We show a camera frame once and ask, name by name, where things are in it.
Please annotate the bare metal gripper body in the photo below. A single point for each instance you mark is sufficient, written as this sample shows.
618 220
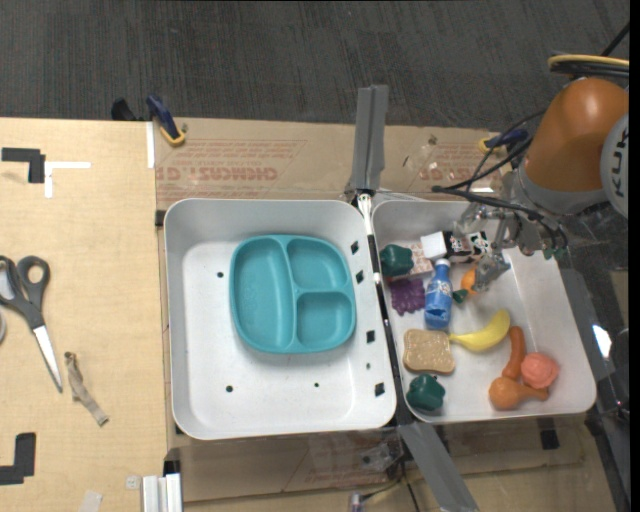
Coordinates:
529 234

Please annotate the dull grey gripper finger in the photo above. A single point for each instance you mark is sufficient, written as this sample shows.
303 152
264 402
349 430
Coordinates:
470 220
489 272

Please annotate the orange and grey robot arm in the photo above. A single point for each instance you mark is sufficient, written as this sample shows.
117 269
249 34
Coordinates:
570 140

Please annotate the orange carrot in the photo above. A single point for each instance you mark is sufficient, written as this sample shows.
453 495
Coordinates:
467 283

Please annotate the black and white milk carton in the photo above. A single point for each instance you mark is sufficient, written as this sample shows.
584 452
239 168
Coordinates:
462 250

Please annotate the white cube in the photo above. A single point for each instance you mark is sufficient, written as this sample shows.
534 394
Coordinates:
433 245

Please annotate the blue bottle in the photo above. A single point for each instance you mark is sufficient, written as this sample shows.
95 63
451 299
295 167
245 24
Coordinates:
438 295

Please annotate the white plastic tray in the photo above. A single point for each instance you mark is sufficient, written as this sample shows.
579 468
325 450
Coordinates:
210 350
540 310

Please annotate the yellow banana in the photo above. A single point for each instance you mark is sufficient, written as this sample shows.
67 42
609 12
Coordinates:
487 336

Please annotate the pink carton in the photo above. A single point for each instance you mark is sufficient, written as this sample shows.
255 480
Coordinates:
421 265

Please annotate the green toy pepper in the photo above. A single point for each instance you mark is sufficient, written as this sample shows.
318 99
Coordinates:
426 393
396 259

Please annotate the orange sausage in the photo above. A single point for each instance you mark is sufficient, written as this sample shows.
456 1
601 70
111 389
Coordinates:
516 352

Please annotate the purple grapes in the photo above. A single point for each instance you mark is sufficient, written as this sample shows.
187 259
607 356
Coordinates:
407 296

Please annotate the tan bread slice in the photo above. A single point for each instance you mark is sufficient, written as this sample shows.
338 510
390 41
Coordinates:
427 351

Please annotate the pink ice cream scoop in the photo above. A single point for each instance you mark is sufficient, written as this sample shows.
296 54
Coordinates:
540 370

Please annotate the orange chicken drumstick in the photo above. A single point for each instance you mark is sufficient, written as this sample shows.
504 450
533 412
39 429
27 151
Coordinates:
507 394

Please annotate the teal divided plate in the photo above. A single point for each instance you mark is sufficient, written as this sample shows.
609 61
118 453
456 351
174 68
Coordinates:
265 295

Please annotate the brown cardboard board red print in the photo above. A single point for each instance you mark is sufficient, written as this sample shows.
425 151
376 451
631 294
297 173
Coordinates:
250 165

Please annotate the grey crumpled strip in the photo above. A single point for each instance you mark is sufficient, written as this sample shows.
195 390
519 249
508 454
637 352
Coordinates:
80 387

